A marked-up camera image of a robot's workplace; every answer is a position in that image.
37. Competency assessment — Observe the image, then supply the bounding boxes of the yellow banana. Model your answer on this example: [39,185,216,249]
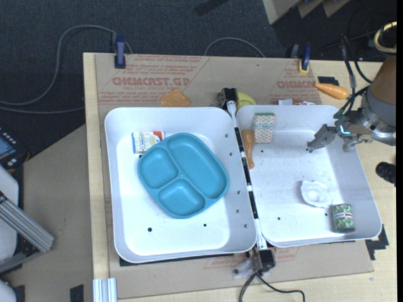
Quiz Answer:
[236,91,257,110]

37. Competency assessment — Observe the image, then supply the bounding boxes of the blue divided plate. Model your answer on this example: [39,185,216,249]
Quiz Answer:
[137,132,230,220]

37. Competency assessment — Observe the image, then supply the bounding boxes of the white and orange carton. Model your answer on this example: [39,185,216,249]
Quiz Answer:
[131,130,166,155]

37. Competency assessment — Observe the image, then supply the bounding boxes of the white and red packet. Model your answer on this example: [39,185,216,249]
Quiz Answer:
[277,98,316,107]

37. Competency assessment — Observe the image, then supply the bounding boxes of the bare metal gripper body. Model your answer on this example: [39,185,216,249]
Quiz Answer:
[335,109,397,147]

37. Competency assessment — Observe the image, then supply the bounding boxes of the thin black and white rod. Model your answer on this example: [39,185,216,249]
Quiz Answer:
[227,100,268,250]

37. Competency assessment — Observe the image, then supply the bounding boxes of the green can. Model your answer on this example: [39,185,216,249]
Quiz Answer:
[330,203,356,233]

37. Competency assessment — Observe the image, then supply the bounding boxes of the green patterned carton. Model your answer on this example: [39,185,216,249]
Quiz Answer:
[252,112,276,145]

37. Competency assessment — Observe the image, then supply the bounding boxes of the white toy fried egg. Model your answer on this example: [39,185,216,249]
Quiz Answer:
[299,179,333,209]

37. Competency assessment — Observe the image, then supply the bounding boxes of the orange toy chicken leg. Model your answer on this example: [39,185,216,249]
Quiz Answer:
[241,129,256,170]

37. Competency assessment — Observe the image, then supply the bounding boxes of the white plastic tray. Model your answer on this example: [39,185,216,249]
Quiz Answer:
[236,104,383,249]
[104,106,258,264]

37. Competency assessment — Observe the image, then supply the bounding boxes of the brown cardboard board, red print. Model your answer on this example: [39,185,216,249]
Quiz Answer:
[94,53,376,300]

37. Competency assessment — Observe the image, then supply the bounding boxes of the orange carrot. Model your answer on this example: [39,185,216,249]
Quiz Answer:
[314,82,351,100]

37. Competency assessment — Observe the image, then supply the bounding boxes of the orange toy bread slice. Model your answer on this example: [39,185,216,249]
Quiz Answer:
[159,88,192,108]

